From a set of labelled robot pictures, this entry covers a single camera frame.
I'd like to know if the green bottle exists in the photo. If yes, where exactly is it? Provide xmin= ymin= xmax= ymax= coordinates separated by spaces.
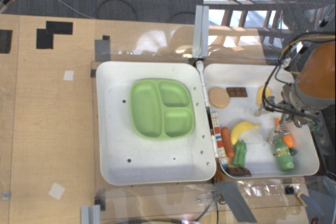
xmin=274 ymin=138 xmax=295 ymax=173

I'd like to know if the green asparagus bundle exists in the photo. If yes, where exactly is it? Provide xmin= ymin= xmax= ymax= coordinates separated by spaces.
xmin=232 ymin=139 xmax=248 ymax=168

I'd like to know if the brown chocolate bar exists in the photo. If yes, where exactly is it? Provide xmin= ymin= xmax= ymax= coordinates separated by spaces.
xmin=225 ymin=166 xmax=252 ymax=178
xmin=226 ymin=87 xmax=248 ymax=98

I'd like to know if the white plastic tray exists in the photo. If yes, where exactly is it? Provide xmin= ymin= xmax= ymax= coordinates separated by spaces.
xmin=96 ymin=61 xmax=217 ymax=187
xmin=203 ymin=63 xmax=321 ymax=180

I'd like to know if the yellow banana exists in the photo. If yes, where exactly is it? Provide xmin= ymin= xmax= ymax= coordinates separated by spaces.
xmin=229 ymin=120 xmax=260 ymax=146

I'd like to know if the tan round biscuit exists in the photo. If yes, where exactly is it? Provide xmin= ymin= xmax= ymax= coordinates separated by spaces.
xmin=207 ymin=87 xmax=231 ymax=109

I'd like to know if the white carton with red print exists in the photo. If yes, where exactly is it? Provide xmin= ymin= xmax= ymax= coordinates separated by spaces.
xmin=210 ymin=111 xmax=229 ymax=169

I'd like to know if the red sausage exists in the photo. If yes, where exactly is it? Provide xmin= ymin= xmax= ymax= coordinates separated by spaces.
xmin=220 ymin=126 xmax=235 ymax=159

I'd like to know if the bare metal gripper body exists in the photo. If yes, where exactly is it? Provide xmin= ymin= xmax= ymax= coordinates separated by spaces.
xmin=277 ymin=83 xmax=321 ymax=129

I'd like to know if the green divided plate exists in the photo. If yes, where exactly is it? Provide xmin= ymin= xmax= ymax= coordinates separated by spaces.
xmin=129 ymin=78 xmax=196 ymax=141

